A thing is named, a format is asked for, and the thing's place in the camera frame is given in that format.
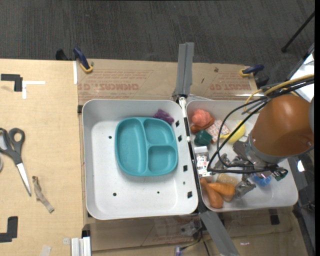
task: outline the teal plate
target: teal plate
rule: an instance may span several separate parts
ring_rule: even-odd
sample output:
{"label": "teal plate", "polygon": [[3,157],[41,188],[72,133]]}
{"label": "teal plate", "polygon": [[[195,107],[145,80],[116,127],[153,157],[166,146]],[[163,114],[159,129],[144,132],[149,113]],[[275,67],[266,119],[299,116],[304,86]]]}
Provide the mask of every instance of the teal plate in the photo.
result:
{"label": "teal plate", "polygon": [[120,169],[132,176],[160,176],[178,163],[172,127],[153,117],[129,117],[115,130],[115,156]]}

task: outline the white tray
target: white tray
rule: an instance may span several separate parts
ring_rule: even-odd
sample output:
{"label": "white tray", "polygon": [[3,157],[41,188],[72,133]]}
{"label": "white tray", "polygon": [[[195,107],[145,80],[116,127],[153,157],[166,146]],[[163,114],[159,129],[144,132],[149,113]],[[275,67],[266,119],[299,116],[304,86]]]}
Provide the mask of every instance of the white tray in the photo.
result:
{"label": "white tray", "polygon": [[[233,109],[244,104],[244,101],[228,101],[228,100],[193,100],[187,104],[186,112],[188,116],[189,125],[192,125],[192,115],[196,109],[203,109],[208,111],[211,116],[215,117],[216,120],[223,120],[227,114]],[[243,109],[236,111],[232,114],[226,121],[226,125],[233,130],[239,121],[243,120],[247,115],[241,115]],[[245,123],[245,136],[248,136],[249,132],[252,130],[258,115],[254,114]],[[191,135],[191,140],[193,141],[195,135]],[[217,144],[210,144],[208,146],[209,156],[211,157],[217,149]],[[232,144],[226,143],[221,149],[220,154],[227,154],[229,160],[233,160],[236,153],[232,149]],[[211,167],[214,167],[218,157],[212,162]],[[253,209],[263,209],[263,208],[277,208],[277,207],[288,207],[294,205],[298,201],[298,190],[290,170],[290,166],[287,160],[281,162],[279,166],[284,167],[289,172],[280,181],[276,181],[273,177],[271,182],[265,186],[261,187],[256,185],[252,191],[246,193],[241,199],[233,199],[231,202],[224,202],[223,207],[220,209],[213,208],[210,206],[208,196],[202,191],[202,198],[204,204],[212,211],[215,212],[230,212],[239,210],[253,210]],[[241,181],[241,174],[227,173],[230,176],[236,177],[239,182]],[[211,176],[211,181],[214,182],[217,178],[217,174]]]}
{"label": "white tray", "polygon": [[[117,124],[129,117],[152,117],[159,109],[174,118],[178,164],[162,176],[131,176],[115,156]],[[198,196],[184,118],[170,100],[93,99],[82,109],[86,207],[98,220],[186,215]]]}

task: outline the pink toy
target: pink toy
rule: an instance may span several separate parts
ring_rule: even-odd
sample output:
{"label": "pink toy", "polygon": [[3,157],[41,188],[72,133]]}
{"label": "pink toy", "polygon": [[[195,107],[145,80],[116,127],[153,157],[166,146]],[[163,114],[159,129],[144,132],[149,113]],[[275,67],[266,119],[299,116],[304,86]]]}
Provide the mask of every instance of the pink toy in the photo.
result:
{"label": "pink toy", "polygon": [[202,110],[202,109],[197,109],[193,116],[192,116],[192,122],[196,126],[204,127],[206,124],[208,124],[211,120],[211,116],[209,112]]}

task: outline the black cord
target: black cord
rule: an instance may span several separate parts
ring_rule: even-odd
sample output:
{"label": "black cord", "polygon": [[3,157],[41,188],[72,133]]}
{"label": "black cord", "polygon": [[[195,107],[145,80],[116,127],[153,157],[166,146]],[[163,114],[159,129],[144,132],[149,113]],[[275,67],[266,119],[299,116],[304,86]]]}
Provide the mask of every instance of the black cord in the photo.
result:
{"label": "black cord", "polygon": [[[310,85],[310,84],[314,84],[314,77],[311,77],[311,78],[307,78],[307,79],[304,79],[304,80],[301,80],[301,81],[297,81],[297,82],[293,82],[291,84],[288,84],[287,88],[286,86],[282,87],[282,88],[279,88],[280,92],[271,92],[270,95],[268,96],[263,96],[259,99],[256,99],[256,100],[253,100],[247,104],[244,104],[242,106],[239,106],[237,108],[235,108],[234,110],[232,110],[226,117],[225,119],[223,120],[221,126],[220,126],[220,129],[219,129],[219,132],[218,132],[218,137],[217,137],[217,150],[216,152],[213,154],[213,156],[211,157],[207,167],[209,167],[212,163],[212,161],[214,160],[214,158],[218,155],[218,158],[220,160],[220,162],[227,168],[230,168],[230,167],[250,167],[250,165],[247,165],[247,164],[234,164],[234,165],[231,165],[231,164],[228,164],[226,162],[224,162],[224,160],[221,158],[220,156],[220,150],[223,148],[223,146],[229,141],[229,139],[237,132],[237,130],[255,113],[257,113],[260,109],[262,109],[268,102],[268,100],[266,99],[272,99],[272,98],[276,98],[276,97],[279,97],[281,95],[284,95],[284,94],[288,94],[292,91],[295,91],[297,89],[300,89],[302,87],[305,87],[307,85]],[[219,146],[219,141],[220,141],[220,134],[222,132],[222,128],[223,128],[223,125],[224,123],[226,122],[226,120],[229,118],[230,115],[232,115],[235,111],[241,109],[241,108],[244,108],[245,106],[247,105],[250,105],[250,104],[253,104],[253,103],[256,103],[258,102],[256,105],[254,105],[252,108],[254,107],[257,107],[259,104],[261,104],[259,107],[257,107],[252,113],[250,113],[237,127],[236,129],[225,139],[225,141],[221,144],[221,146]],[[217,169],[212,169],[212,168],[208,168],[207,169],[208,171],[210,172],[216,172],[216,173],[236,173],[236,174],[243,174],[243,173],[246,173],[246,174],[251,174],[251,173],[257,173],[257,172],[261,172],[260,171],[257,171],[257,170],[250,170],[250,169],[247,169],[247,170],[217,170]]]}
{"label": "black cord", "polygon": [[[249,103],[246,103],[246,104],[243,104],[243,105],[241,105],[241,106],[238,106],[238,107],[236,107],[234,110],[232,110],[229,114],[227,114],[227,116],[225,117],[225,119],[223,120],[223,121],[225,121],[225,120],[227,120],[228,119],[228,117],[229,116],[231,116],[234,112],[236,112],[237,110],[239,110],[239,109],[242,109],[242,108],[244,108],[244,107],[246,107],[246,106],[248,106],[248,105],[251,105],[251,104],[253,104],[253,103],[256,103],[256,102],[260,102],[260,101],[262,101],[262,100],[264,100],[264,99],[266,99],[267,97],[266,96],[262,96],[261,98],[258,98],[258,99],[255,99],[255,100],[253,100],[253,101],[251,101],[251,102],[249,102]],[[219,137],[220,137],[220,134],[221,134],[221,131],[222,131],[222,125],[220,126],[220,129],[219,129],[219,133],[218,133],[218,139],[219,139]],[[237,130],[238,130],[237,128],[224,140],[224,142],[221,144],[221,146],[219,147],[219,148],[217,148],[217,151],[213,154],[213,156],[210,158],[210,160],[209,160],[209,163],[207,164],[207,167],[209,167],[210,165],[211,165],[211,163],[212,163],[212,161],[213,161],[213,159],[216,157],[216,155],[217,155],[217,153],[222,149],[222,147],[228,142],[228,140],[237,132]]]}
{"label": "black cord", "polygon": [[[227,167],[248,167],[250,165],[247,164],[227,164],[226,162],[224,162],[220,156],[220,150],[221,148],[229,141],[229,139],[233,136],[233,134],[236,133],[236,131],[250,118],[252,117],[255,113],[257,113],[259,110],[261,110],[266,104],[268,103],[268,101],[263,101],[262,104],[260,106],[258,106],[255,110],[253,110],[237,127],[236,129],[234,129],[234,131],[225,139],[225,141],[223,142],[223,144],[219,147],[219,141],[220,141],[220,136],[218,136],[217,141],[216,141],[216,153],[218,155],[219,160],[222,162],[222,164]],[[221,124],[220,130],[219,130],[219,135],[221,134],[222,131],[222,126],[225,124],[227,118],[225,118]]]}
{"label": "black cord", "polygon": [[209,250],[208,250],[208,247],[207,247],[207,244],[206,244],[206,241],[204,240],[204,236],[202,234],[202,230],[200,231],[201,233],[201,237],[203,239],[203,244],[204,244],[204,247],[205,247],[205,250],[206,250],[206,253],[208,254],[208,256],[210,256],[210,253],[209,253]]}
{"label": "black cord", "polygon": [[183,250],[187,249],[188,247],[196,245],[197,243],[199,243],[199,242],[201,241],[202,238],[203,238],[203,234],[202,234],[202,231],[200,231],[200,237],[199,237],[199,239],[198,239],[196,242],[194,242],[194,243],[191,243],[191,244],[189,244],[189,245],[187,245],[187,246],[185,246],[185,247],[181,247],[181,248],[180,248],[180,251],[182,252]]}

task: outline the gray carpet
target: gray carpet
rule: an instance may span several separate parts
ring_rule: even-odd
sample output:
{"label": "gray carpet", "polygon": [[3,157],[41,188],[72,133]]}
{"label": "gray carpet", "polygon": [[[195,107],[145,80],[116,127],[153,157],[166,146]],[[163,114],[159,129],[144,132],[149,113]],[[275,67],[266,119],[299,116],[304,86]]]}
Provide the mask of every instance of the gray carpet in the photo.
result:
{"label": "gray carpet", "polygon": [[264,65],[282,82],[315,41],[315,0],[66,1],[1,0],[0,58],[73,58],[177,62],[179,44],[195,43],[194,62]]}

